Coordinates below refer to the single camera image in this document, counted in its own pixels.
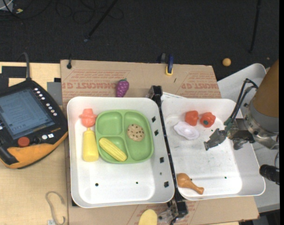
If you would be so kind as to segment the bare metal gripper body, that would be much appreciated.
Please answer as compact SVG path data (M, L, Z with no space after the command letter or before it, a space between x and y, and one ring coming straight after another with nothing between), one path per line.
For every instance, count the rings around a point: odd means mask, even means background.
M253 118L228 118L226 135L233 141L233 148L239 150L245 143L259 143L270 150L279 149L278 133L259 125Z

